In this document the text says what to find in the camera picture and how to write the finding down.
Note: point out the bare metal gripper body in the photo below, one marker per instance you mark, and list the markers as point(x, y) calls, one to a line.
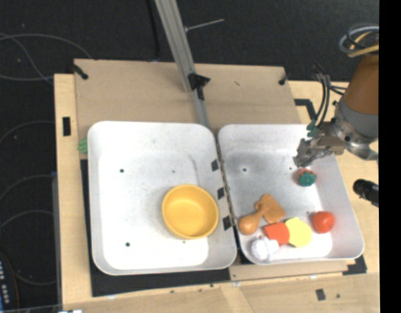
point(332, 143)

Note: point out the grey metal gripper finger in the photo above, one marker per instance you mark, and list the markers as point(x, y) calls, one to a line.
point(305, 146)
point(301, 160)

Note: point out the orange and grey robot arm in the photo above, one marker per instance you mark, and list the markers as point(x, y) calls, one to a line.
point(363, 86)

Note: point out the red and green toy strawberry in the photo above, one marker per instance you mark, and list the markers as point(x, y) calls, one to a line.
point(306, 177)

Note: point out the white plastic tray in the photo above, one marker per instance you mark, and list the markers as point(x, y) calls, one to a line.
point(268, 155)
point(138, 201)

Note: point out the brown toy bread slice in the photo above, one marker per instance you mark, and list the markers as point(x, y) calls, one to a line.
point(272, 209)

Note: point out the red toy tomato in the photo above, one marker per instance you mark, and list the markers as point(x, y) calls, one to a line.
point(323, 222)

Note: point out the yellow toy cheese piece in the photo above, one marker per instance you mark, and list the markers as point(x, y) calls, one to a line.
point(299, 233)

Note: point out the orange red block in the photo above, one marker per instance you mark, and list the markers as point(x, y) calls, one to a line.
point(276, 232)

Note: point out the thin black and white rod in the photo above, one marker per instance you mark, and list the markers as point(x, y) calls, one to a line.
point(227, 191)

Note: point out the brown toy chicken drumstick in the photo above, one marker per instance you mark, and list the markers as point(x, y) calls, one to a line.
point(248, 224)

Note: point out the white crumpled lump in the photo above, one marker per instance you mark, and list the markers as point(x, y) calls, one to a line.
point(262, 249)

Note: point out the yellow bowl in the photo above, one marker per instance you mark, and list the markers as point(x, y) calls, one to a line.
point(190, 212)

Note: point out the brown cardboard board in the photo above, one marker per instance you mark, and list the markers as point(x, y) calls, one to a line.
point(138, 90)

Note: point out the black cylinder on white bracket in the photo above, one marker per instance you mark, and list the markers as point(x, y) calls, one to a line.
point(366, 189)

